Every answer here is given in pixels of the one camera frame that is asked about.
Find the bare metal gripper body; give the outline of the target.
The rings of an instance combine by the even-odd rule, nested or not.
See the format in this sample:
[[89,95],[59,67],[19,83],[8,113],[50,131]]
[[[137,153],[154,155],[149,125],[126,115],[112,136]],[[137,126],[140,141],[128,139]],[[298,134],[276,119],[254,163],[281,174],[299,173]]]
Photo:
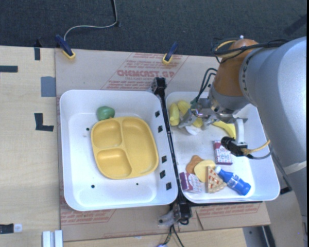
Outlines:
[[235,115],[248,104],[245,97],[199,98],[191,101],[191,108],[196,110],[196,115],[211,121],[235,123]]

